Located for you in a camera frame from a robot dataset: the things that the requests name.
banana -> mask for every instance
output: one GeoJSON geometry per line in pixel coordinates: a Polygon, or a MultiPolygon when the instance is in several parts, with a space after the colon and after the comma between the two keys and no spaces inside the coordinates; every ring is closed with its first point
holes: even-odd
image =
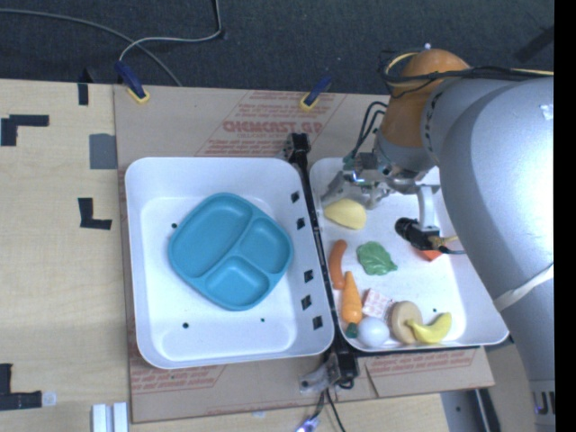
{"type": "Polygon", "coordinates": [[[412,328],[417,341],[425,344],[435,344],[446,337],[452,327],[452,314],[446,312],[441,314],[434,323],[422,325],[414,319],[406,321],[406,325],[412,328]]]}

carrot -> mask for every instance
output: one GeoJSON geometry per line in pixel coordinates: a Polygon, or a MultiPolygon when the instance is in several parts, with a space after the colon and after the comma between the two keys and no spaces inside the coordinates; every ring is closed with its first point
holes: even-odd
{"type": "Polygon", "coordinates": [[[346,251],[348,244],[344,240],[337,240],[330,251],[328,258],[328,271],[332,279],[332,286],[335,290],[344,289],[344,276],[342,275],[342,256],[346,251]]]}
{"type": "Polygon", "coordinates": [[[358,323],[362,320],[362,298],[356,280],[352,272],[346,271],[344,275],[345,285],[342,291],[341,316],[342,320],[348,324],[346,335],[355,338],[358,334],[358,323]]]}

table surface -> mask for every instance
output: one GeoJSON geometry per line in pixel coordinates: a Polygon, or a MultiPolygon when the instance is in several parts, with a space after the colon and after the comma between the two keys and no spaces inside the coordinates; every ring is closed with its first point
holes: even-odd
{"type": "MultiPolygon", "coordinates": [[[[0,151],[0,363],[12,392],[55,392],[41,409],[3,411],[2,430],[90,430],[92,405],[130,401],[118,176],[91,170],[89,136],[114,134],[113,87],[0,81],[0,117],[48,114],[0,151]],[[94,198],[110,230],[80,229],[77,199],[94,198]]],[[[312,407],[130,425],[130,430],[294,430],[312,407]]],[[[346,430],[447,431],[439,394],[344,402],[346,430]]],[[[318,431],[338,430],[328,407],[318,431]]]]}

cardboard box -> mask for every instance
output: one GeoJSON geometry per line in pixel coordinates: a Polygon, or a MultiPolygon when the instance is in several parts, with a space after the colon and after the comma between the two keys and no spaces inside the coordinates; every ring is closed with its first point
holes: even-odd
{"type": "MultiPolygon", "coordinates": [[[[114,87],[121,236],[130,348],[132,421],[190,418],[241,411],[314,405],[299,378],[322,356],[161,370],[140,356],[134,332],[131,258],[124,191],[128,165],[144,157],[273,157],[289,133],[305,132],[310,166],[342,157],[356,143],[366,108],[380,96],[323,94],[311,112],[298,107],[303,93],[148,87],[147,103],[136,103],[124,86],[114,87]]],[[[367,139],[366,146],[372,145],[367,139]]],[[[493,385],[482,347],[366,355],[351,390],[338,401],[474,389],[493,385]]]]}

egg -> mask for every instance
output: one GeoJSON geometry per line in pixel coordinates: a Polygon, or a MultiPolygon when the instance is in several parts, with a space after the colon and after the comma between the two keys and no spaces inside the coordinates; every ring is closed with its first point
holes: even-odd
{"type": "Polygon", "coordinates": [[[379,347],[390,337],[390,330],[382,319],[364,317],[358,324],[358,340],[367,347],[379,347]]]}

